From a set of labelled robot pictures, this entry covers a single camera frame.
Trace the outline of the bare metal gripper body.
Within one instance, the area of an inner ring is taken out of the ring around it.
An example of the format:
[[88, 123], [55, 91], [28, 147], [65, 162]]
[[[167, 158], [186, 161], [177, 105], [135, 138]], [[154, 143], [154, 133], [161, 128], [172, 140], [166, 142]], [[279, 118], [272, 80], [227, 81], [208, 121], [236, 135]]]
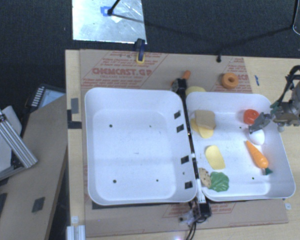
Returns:
[[279, 103], [276, 101], [270, 106], [272, 121], [283, 126], [300, 126], [300, 102], [289, 100], [288, 102]]

